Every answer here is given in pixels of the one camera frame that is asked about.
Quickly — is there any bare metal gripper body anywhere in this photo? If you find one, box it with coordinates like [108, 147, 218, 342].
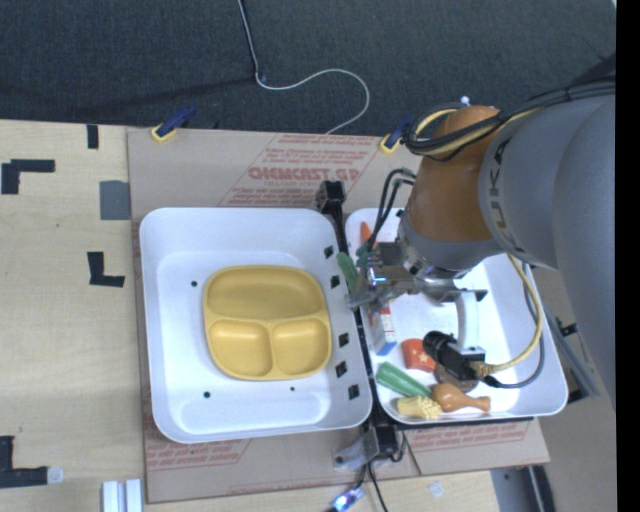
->
[367, 241, 472, 304]

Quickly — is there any green toy vegetable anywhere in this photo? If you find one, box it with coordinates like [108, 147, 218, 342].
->
[335, 251, 361, 294]

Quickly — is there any white blue orange carton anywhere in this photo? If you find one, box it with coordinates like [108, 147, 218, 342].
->
[367, 299, 399, 357]

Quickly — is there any green toy cucumber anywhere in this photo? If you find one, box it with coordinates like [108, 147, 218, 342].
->
[375, 361, 433, 400]

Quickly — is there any yellow divided plate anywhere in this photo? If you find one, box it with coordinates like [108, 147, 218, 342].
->
[201, 264, 334, 383]

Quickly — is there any brown round biscuit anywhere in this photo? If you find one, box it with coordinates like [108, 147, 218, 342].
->
[433, 363, 480, 395]

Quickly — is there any yellow corn cob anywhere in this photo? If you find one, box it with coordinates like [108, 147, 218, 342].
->
[395, 394, 444, 422]

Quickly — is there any brown chicken drumstick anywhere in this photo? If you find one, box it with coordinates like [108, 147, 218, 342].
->
[430, 382, 493, 414]

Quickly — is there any white plastic tray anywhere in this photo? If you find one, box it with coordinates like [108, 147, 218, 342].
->
[138, 206, 374, 445]
[344, 206, 570, 427]

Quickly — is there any brown cardboard board red print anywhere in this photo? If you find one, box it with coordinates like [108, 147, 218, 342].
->
[125, 127, 552, 504]

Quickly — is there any black cylinder on white bracket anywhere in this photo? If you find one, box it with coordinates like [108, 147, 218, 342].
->
[422, 286, 489, 384]

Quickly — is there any black block with thin wires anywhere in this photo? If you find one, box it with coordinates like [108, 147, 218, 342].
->
[316, 179, 348, 217]
[368, 422, 403, 460]

